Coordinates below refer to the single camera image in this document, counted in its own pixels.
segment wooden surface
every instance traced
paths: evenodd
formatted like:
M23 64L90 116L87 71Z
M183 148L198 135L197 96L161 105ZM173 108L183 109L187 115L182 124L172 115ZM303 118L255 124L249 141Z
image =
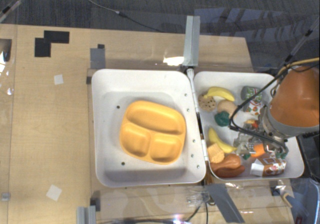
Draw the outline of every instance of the wooden surface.
M51 58L34 57L35 38L43 38L44 30L70 32L69 44L52 44ZM105 45L108 68L167 69L163 59L183 55L184 35L18 26L9 224L75 224L77 207L87 207L92 194L98 194L105 204L105 210L97 214L100 220L162 216L168 214L168 208L192 212L186 208L189 192L184 186L110 189L94 184L86 77L90 48L97 48L97 44ZM252 70L243 38L201 36L199 51L199 63L212 64L214 70ZM63 84L55 85L56 75L63 75ZM62 190L57 201L46 196L51 185ZM254 208L258 216L265 218L260 223L270 223L270 216L279 219L273 223L290 223L290 210L280 197L271 197L265 186L268 184L248 188L252 195L245 201L244 194L237 191L232 198L242 206L241 211ZM255 203L261 199L262 204ZM210 207L212 220L223 223L217 207ZM255 223L256 214L244 214L246 221ZM193 223L203 223L204 218L201 213Z

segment yellow divided plate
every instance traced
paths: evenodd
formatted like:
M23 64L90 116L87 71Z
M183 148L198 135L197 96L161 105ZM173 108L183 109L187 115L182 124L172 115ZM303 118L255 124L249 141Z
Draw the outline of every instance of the yellow divided plate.
M155 164L176 161L184 147L186 121L173 108L139 100L124 113L120 145L132 157Z

